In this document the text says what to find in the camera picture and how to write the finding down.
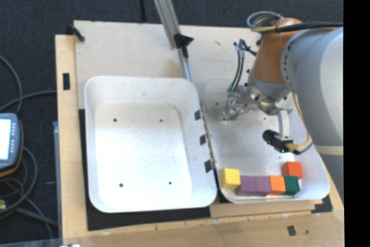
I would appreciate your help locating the white plastic tray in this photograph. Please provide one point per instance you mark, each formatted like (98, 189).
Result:
(242, 147)
(144, 147)

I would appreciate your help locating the purple cube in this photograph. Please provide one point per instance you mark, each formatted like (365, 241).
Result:
(248, 184)
(263, 184)

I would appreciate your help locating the black cylinder on white bracket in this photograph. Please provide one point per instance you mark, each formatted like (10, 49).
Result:
(276, 139)

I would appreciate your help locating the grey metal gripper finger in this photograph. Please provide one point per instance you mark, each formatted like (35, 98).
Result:
(226, 111)
(237, 112)

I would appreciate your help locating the pale wood board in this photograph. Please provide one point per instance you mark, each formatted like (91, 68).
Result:
(124, 52)

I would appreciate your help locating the green cube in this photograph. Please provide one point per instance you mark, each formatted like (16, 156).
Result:
(292, 185)

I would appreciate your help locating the orange cube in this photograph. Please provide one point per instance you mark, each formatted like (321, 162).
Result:
(277, 184)

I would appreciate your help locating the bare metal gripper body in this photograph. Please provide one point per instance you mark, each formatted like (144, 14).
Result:
(251, 101)

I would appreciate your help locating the yellow cube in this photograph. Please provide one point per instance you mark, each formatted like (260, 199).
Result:
(230, 178)

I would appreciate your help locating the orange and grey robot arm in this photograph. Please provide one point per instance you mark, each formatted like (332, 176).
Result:
(315, 75)

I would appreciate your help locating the red-orange cube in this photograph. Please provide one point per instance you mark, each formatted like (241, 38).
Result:
(292, 169)

